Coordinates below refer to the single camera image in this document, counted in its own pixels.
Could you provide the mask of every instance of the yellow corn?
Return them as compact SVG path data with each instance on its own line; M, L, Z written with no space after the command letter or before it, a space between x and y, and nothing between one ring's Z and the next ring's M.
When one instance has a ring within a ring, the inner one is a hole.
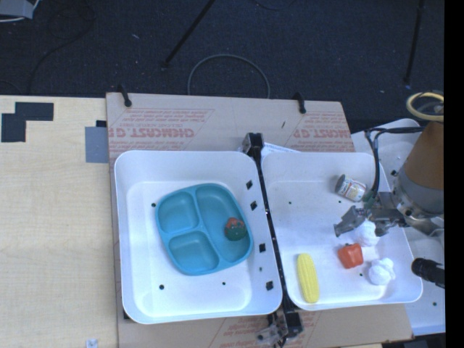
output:
M297 270L304 300L308 303L316 303L319 300L318 274L309 254L298 255Z

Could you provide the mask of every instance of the blue plate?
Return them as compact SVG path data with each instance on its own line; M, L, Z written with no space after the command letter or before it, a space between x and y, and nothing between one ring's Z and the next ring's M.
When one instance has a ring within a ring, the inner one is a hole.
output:
M231 218L244 225L239 239L226 236ZM186 275L232 267L244 261L253 247L239 203L219 184L190 186L162 197L155 207L155 220L167 253Z

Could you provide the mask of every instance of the dark background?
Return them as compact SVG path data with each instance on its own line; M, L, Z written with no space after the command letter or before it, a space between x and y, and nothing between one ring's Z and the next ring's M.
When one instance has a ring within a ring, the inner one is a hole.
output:
M32 20L0 16L0 94L298 92L341 102L354 133L444 92L444 0L215 0L173 52L208 1L42 0Z

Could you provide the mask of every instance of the white tray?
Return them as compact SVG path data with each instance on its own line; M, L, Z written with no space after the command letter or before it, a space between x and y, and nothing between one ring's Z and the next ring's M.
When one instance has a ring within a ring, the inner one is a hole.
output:
M116 160L115 183L123 307L132 320L153 324L266 315L278 309L280 276L250 157L241 152L129 151ZM152 204L201 183L223 185L235 196L251 228L253 250L233 267L185 275L164 248Z
M422 280L410 269L413 254L405 232L394 227L376 246L363 247L364 264L345 269L336 250L353 243L353 231L336 237L334 224L355 204L335 193L341 174L370 188L375 174L373 157L364 153L303 152L269 154L262 161L270 213L283 263L290 299L303 310L408 303L422 293ZM389 191L383 170L381 191ZM297 279L297 255L310 254L320 286L320 299L306 302ZM374 259L388 257L394 262L396 278L386 286L368 280Z

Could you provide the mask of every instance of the tin can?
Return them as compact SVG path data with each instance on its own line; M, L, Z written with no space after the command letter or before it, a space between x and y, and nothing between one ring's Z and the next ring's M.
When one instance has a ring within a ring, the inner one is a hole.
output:
M358 202L363 198L366 188L364 183L355 181L354 179L346 177L345 174L342 174L336 182L335 192L340 196Z

